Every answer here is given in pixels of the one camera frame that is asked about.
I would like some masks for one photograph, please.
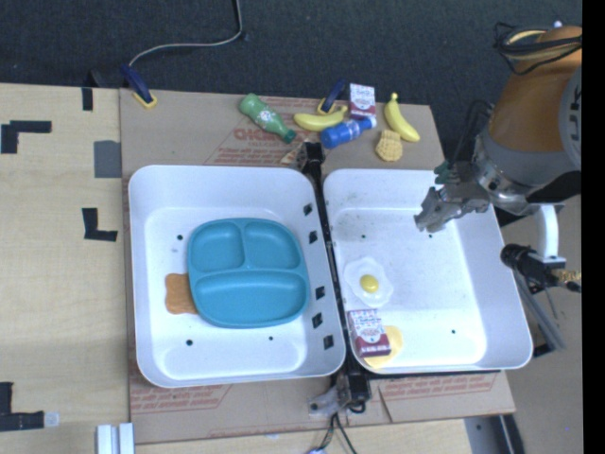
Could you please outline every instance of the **box with red label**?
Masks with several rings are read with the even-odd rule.
[[[355,119],[376,115],[376,96],[373,87],[361,84],[349,85],[349,113]]]
[[[360,357],[382,357],[390,353],[389,337],[375,309],[349,311],[349,328]]]

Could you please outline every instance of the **blue clamp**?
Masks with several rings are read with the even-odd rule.
[[[329,114],[334,110],[334,101],[338,99],[338,97],[342,94],[345,86],[347,85],[347,81],[345,79],[339,79],[338,82],[334,85],[330,94],[321,100],[320,105],[318,106],[319,114]]]
[[[153,108],[158,99],[149,91],[149,88],[143,81],[143,78],[129,65],[120,65],[120,74],[128,81],[130,87],[134,91],[132,95],[146,108]]]

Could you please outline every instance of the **toy banana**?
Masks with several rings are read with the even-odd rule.
[[[338,111],[329,114],[311,114],[311,113],[296,113],[294,114],[294,122],[303,130],[307,131],[323,131],[326,128],[335,126],[344,120],[345,114],[349,108],[340,106]]]
[[[420,140],[418,132],[401,116],[397,93],[390,95],[390,101],[385,104],[385,119],[393,131],[399,133],[402,139],[415,143]]]

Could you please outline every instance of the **blue divided plate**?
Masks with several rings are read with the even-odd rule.
[[[282,224],[225,218],[200,225],[187,249],[196,309],[227,328],[260,328],[298,318],[309,301],[301,246]]]

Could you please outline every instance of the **cardboard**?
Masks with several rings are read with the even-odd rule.
[[[120,90],[124,199],[125,273],[130,346],[130,419],[137,444],[324,429],[326,419],[309,415],[307,401],[325,393],[330,378],[305,378],[236,385],[162,389],[140,374],[135,357],[130,265],[128,182],[147,165],[292,166],[303,141],[319,141],[292,120],[313,113],[319,101],[260,96],[297,131],[289,145],[255,126],[238,111],[243,96],[154,91],[148,110],[129,90]],[[377,103],[378,126],[327,153],[324,173],[343,167],[432,169],[443,161],[439,137],[427,106],[402,105],[402,114],[420,133],[403,143],[403,157],[385,162],[374,152],[386,123]],[[372,400],[349,426],[382,425],[509,413],[514,411],[504,373],[428,375],[372,381]]]

